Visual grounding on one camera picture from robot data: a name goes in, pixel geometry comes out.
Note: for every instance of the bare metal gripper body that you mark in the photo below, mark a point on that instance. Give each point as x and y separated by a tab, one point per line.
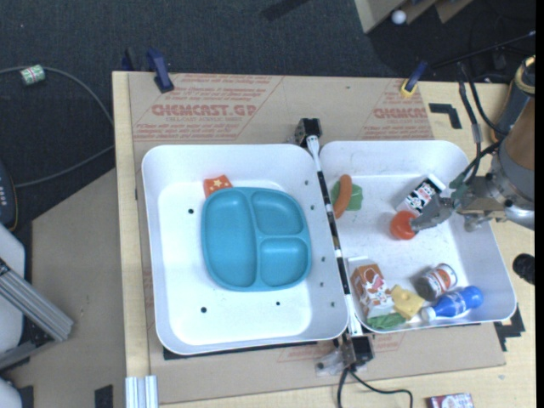
482	204

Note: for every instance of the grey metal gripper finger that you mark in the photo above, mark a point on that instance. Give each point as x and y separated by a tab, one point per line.
440	204
427	221

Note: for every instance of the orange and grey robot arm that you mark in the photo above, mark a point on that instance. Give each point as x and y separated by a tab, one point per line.
520	143

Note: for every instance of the black and white milk carton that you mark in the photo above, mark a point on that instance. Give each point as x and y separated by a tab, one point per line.
418	196

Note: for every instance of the orange-red tomato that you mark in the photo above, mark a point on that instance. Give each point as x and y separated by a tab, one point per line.
400	227

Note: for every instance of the small red and white can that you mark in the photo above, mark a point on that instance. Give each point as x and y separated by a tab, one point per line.
437	281

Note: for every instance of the white plastic tray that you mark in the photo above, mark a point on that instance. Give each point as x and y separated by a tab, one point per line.
238	325
391	160

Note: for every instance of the green lettuce leaf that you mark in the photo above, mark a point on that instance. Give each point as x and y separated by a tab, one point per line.
356	196

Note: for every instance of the yellow cheese wedge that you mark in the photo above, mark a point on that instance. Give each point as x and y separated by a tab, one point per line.
407	302

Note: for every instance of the blue and white bottle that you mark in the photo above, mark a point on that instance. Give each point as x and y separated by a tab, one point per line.
455	304

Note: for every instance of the orange sausage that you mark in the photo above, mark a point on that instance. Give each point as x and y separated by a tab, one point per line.
342	198

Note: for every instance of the orange and white carton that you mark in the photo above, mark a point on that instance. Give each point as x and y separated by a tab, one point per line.
370	289

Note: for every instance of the thin black and white rod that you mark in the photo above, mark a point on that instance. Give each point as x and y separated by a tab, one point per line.
325	194

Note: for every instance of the blue divided plate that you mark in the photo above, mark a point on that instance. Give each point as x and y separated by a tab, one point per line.
255	238

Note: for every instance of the red packet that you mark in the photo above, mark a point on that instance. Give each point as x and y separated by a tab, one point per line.
451	401

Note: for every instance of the white ball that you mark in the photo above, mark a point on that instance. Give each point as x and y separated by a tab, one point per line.
398	16

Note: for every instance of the orange packet with yellow star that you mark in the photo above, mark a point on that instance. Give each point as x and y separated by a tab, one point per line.
217	183

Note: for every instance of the brown cardboard board red print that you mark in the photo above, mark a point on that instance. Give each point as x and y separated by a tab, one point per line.
204	113

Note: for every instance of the green and white can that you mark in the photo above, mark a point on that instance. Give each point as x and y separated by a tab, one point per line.
32	75

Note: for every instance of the black cylinder on white bracket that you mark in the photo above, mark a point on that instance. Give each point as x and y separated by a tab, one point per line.
525	268

